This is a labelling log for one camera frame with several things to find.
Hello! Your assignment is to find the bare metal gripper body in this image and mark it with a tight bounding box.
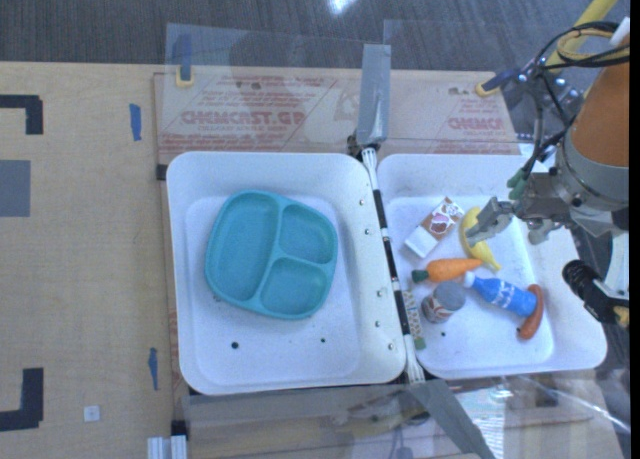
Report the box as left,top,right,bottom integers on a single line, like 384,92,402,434
509,170,586,234

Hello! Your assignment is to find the yellow banana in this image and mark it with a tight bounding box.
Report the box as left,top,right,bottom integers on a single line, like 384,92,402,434
458,206,503,273

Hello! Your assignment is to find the orange carrot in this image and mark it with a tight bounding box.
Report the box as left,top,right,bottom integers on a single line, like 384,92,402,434
411,257,484,284

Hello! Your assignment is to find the brown and white carton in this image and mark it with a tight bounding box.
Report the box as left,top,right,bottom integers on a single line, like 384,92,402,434
403,196,466,259

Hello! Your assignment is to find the blue and white bottle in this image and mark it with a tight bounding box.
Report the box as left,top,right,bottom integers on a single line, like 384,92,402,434
462,271,539,319

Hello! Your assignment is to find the small grey-lidded can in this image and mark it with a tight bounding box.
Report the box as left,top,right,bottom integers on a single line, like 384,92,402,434
420,280,468,325

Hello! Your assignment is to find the brown sausage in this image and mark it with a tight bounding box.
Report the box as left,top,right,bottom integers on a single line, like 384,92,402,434
517,283,545,341

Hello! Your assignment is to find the patterned packet with green end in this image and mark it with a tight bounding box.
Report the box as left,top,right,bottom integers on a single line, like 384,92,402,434
402,289,427,351

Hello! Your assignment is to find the white plastic tray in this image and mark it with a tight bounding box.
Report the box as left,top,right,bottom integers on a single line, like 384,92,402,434
375,153,609,381
165,150,407,396

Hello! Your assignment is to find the blue divided plate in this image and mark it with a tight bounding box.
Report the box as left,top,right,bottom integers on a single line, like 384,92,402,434
203,189,340,321

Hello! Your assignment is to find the brown cardboard board red print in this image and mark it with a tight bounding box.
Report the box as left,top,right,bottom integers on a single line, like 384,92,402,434
152,64,596,443

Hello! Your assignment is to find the black cylinder on white bracket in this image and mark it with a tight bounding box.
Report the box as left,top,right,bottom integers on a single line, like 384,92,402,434
561,229,630,329

